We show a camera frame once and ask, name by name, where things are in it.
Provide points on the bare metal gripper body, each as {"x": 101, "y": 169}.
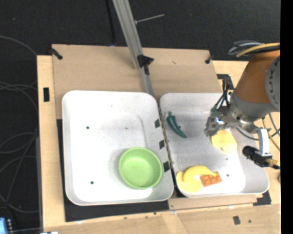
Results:
{"x": 221, "y": 123}

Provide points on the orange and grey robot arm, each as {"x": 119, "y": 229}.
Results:
{"x": 255, "y": 82}

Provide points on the pale yellow rounded slice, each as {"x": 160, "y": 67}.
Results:
{"x": 224, "y": 141}

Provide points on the white plastic tray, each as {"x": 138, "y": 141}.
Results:
{"x": 197, "y": 150}
{"x": 100, "y": 142}

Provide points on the green chili pepper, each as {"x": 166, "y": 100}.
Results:
{"x": 175, "y": 128}

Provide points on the orange waffle biscuit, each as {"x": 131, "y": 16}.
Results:
{"x": 210, "y": 179}

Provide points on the thin black and white rod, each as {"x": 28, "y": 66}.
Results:
{"x": 165, "y": 138}

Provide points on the pale yellow curved slice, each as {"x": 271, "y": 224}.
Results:
{"x": 189, "y": 185}

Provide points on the green bowl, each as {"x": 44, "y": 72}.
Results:
{"x": 140, "y": 167}

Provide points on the brown cardboard board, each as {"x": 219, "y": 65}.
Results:
{"x": 100, "y": 69}

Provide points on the black cylinder on white bracket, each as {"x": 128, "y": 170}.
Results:
{"x": 255, "y": 155}

